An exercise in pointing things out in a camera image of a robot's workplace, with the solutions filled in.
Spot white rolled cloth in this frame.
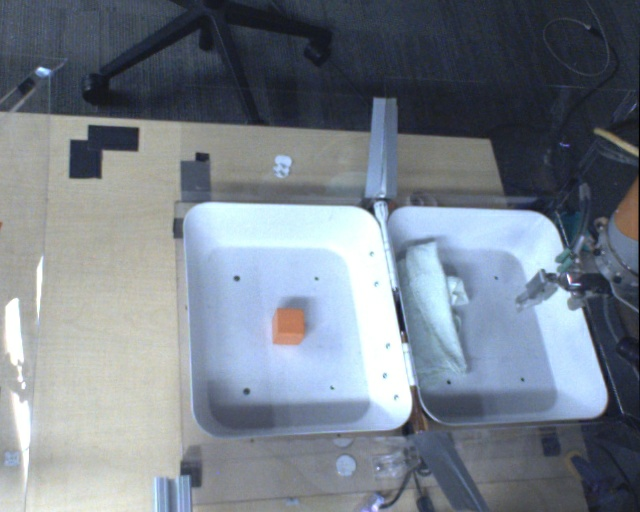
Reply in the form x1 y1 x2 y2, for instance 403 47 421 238
397 238 472 387

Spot black office chair base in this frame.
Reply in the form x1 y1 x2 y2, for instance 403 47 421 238
81 0 334 126

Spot orange cube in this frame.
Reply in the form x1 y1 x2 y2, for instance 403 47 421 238
272 307 307 346

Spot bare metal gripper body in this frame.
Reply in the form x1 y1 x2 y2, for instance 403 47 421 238
555 247 640 297

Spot white plastic tray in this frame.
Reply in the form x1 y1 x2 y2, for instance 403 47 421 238
182 201 414 440
387 205 610 428

